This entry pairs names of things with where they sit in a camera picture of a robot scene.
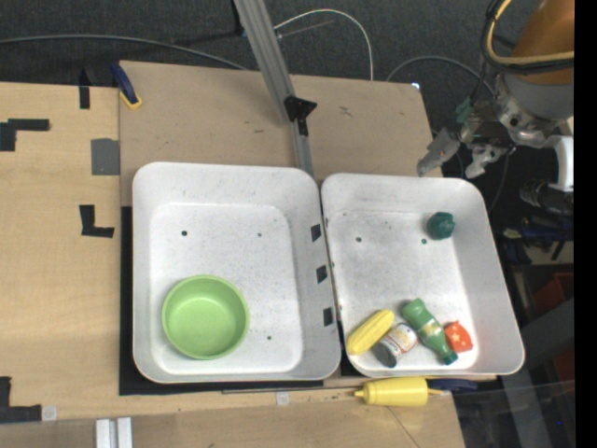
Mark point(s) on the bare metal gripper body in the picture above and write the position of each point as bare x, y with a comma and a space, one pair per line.
494, 126

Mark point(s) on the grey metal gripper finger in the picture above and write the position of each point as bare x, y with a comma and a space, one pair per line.
482, 159
438, 149

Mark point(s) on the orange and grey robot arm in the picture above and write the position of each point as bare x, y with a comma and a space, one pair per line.
548, 26

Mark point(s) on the dark green toy pepper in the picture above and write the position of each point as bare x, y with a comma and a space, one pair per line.
440, 226

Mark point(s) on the white plastic tray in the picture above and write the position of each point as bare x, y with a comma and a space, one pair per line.
224, 236
392, 269

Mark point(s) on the green plastic bottle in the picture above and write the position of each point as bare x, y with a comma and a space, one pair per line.
426, 327

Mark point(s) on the orange packet with star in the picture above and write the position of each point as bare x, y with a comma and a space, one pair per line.
458, 339

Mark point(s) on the yellow toy corn cob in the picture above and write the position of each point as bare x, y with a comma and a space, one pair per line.
370, 331

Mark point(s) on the small white labelled can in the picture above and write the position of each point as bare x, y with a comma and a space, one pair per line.
398, 342

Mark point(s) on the brown flat board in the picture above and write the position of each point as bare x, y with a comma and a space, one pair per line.
210, 119

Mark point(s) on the yellow squeeze bottle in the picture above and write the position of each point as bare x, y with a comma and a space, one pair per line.
396, 391

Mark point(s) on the green bowl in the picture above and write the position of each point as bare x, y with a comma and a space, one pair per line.
205, 317

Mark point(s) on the black cylinder on white bracket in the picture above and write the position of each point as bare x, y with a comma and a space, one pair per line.
565, 157

